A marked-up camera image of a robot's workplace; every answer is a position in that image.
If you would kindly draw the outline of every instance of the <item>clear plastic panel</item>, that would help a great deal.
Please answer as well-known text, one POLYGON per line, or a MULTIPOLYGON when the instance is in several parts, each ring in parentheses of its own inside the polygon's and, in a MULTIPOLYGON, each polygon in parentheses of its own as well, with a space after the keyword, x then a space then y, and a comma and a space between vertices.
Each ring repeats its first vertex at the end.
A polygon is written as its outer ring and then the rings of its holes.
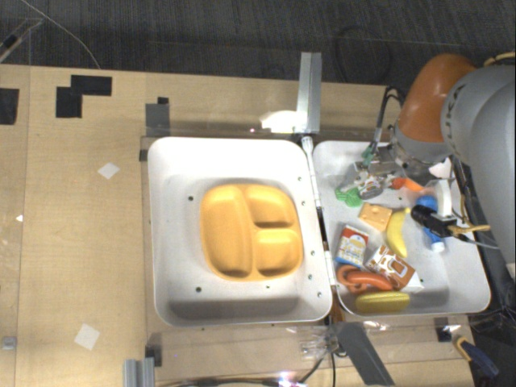
POLYGON ((30 68, 0 64, 0 385, 7 387, 15 384, 29 98, 30 68))
MULTIPOLYGON (((170 123, 161 127, 160 118, 147 119, 148 134, 289 138, 272 133, 270 125, 277 121, 265 119, 273 112, 293 113, 298 86, 297 81, 149 73, 148 116, 168 109, 170 123)), ((383 90, 382 86, 323 83, 321 132, 316 139, 370 140, 383 90)), ((395 121, 398 111, 393 103, 388 105, 386 127, 395 121)))

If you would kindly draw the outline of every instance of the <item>toy banana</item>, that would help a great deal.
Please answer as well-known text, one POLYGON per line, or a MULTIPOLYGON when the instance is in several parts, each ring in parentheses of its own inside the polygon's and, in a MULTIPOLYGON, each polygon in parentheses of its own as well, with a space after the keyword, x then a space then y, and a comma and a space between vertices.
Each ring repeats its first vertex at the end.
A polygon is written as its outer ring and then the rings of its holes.
POLYGON ((405 215, 410 212, 409 208, 394 212, 390 216, 389 223, 387 224, 387 244, 389 248, 398 256, 406 258, 406 246, 403 240, 402 227, 405 221, 405 215))

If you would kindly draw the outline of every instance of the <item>yellow divided tray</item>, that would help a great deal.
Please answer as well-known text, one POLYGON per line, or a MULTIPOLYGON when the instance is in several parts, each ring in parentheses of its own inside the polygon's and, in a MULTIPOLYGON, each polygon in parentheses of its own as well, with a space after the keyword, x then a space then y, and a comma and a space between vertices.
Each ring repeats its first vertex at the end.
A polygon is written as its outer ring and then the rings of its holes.
POLYGON ((210 189, 201 203, 201 241, 213 272, 233 281, 284 277, 298 269, 303 258, 294 204, 272 186, 210 189))

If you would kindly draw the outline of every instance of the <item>black tape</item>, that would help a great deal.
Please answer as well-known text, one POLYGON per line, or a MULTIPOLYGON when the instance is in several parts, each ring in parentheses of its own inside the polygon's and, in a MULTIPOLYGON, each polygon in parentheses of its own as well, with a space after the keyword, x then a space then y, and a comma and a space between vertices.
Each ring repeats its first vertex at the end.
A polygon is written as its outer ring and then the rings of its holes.
POLYGON ((140 149, 139 150, 139 161, 140 162, 147 162, 147 158, 148 158, 148 150, 140 149))
POLYGON ((2 42, 4 48, 10 48, 13 44, 18 41, 18 37, 15 35, 8 35, 6 39, 2 42))
POLYGON ((69 87, 58 87, 56 92, 57 118, 82 118, 82 96, 69 87))
POLYGON ((14 125, 18 115, 18 89, 0 89, 0 125, 14 125))
POLYGON ((452 341, 452 332, 448 325, 448 318, 438 317, 434 318, 435 333, 437 334, 437 340, 440 343, 450 343, 452 341))
POLYGON ((112 77, 72 75, 72 94, 111 96, 112 77))
POLYGON ((159 345, 146 345, 145 358, 154 358, 154 367, 161 367, 163 364, 162 347, 159 345))

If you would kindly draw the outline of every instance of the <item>metal hinge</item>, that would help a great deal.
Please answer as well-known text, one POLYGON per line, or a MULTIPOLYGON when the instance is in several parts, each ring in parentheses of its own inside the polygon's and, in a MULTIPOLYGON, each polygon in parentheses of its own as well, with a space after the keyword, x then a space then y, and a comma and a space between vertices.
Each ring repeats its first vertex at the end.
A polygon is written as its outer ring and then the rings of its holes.
POLYGON ((335 268, 333 266, 333 255, 330 251, 324 252, 324 259, 326 261, 326 269, 328 271, 328 278, 330 278, 330 285, 337 285, 337 276, 335 275, 335 268))

